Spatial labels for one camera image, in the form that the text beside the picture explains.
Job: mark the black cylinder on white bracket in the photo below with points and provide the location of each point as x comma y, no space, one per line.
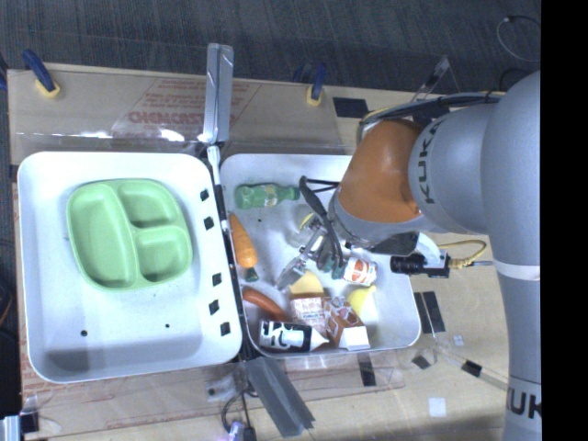
420,263

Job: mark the pink and white carton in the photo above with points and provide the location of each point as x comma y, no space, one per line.
308,313

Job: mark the orange carrot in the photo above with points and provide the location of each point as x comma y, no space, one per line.
243,246

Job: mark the red sausage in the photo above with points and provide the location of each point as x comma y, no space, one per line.
264,302

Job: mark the white plastic tray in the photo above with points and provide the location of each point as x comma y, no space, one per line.
275,173
138,329

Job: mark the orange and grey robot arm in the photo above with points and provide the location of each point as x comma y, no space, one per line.
459,173

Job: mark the thin black and white rod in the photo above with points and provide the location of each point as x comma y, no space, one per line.
228,255

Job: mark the orange and white can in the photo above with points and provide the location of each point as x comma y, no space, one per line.
360,271

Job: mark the yellow cheese wedge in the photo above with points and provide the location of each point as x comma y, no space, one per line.
307,285

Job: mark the brown and white carton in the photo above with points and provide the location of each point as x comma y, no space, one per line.
342,322

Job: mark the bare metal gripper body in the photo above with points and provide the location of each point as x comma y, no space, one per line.
317,241

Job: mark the brown cardboard board red print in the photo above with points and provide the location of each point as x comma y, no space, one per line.
115,104

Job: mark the green plastic bottle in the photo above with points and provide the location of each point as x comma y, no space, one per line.
262,195

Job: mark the black and white carton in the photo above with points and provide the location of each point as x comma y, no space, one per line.
285,336

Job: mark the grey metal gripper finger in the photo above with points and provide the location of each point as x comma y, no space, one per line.
301,269
286,277

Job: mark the green divided plate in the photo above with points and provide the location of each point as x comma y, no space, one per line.
110,237

